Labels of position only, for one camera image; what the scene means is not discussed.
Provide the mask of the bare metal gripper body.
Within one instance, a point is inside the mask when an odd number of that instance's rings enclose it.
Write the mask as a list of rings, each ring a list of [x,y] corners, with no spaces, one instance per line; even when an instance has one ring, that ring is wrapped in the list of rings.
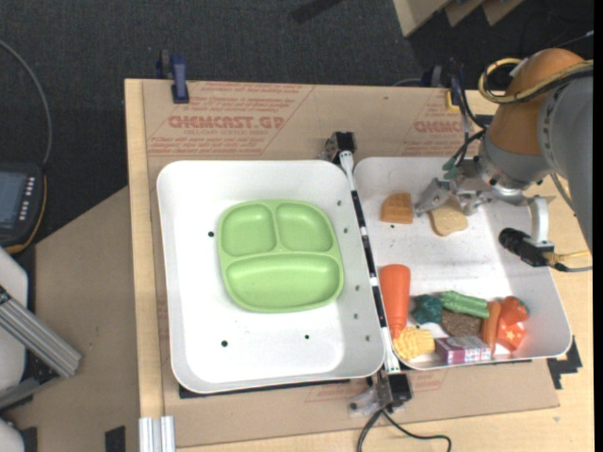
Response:
[[[527,206],[529,202],[524,195],[528,185],[503,173],[487,157],[463,160],[452,157],[447,162],[447,181],[454,196],[463,191],[484,191],[485,204],[500,201],[513,206]]]

